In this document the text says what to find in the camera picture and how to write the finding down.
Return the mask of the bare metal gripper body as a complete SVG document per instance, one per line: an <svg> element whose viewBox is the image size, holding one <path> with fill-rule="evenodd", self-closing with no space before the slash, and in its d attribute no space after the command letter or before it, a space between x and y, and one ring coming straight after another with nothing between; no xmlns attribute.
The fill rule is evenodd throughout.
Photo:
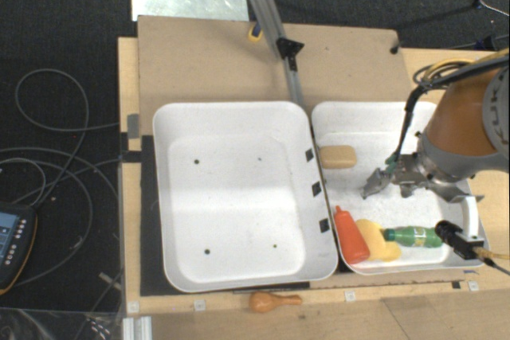
<svg viewBox="0 0 510 340"><path fill-rule="evenodd" d="M419 189L436 191L438 175L439 168L426 155L401 154L396 160L391 183L398 187L401 183L414 183Z"/></svg>

